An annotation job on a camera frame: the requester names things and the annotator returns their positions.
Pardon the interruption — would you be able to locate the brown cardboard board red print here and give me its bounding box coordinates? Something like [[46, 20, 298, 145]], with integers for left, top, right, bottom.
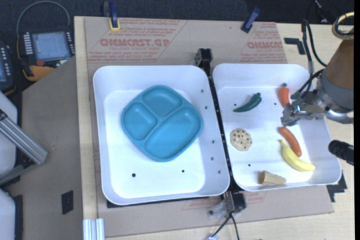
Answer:
[[84, 17, 335, 238]]

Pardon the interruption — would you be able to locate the white plastic tray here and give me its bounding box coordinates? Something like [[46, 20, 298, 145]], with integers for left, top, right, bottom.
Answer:
[[92, 65, 231, 206], [211, 62, 343, 192]]

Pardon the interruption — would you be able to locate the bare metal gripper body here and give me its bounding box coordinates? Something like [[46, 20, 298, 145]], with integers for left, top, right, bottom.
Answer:
[[292, 89, 354, 125]]

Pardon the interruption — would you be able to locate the yellow banana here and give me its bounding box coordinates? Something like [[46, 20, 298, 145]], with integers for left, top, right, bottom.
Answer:
[[280, 139, 316, 173]]

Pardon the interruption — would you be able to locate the beige dotted biscuit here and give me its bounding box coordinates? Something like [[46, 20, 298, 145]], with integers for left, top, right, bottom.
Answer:
[[229, 128, 253, 152]]

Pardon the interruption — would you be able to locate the orange sausage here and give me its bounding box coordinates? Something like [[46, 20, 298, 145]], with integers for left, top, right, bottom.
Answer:
[[277, 126, 303, 158]]

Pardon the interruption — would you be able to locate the orange carrot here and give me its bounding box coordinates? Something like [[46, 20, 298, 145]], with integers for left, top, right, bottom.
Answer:
[[278, 82, 291, 108]]

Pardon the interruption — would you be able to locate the blue divided plate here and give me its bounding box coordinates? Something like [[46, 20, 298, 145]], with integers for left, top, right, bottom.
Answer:
[[120, 84, 204, 163]]

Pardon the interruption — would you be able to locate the green chili pepper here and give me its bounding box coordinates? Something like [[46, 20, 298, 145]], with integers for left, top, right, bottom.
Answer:
[[232, 92, 263, 114]]

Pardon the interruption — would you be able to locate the thin black rod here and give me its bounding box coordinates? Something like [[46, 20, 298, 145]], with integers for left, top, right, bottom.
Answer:
[[205, 64, 236, 193]]

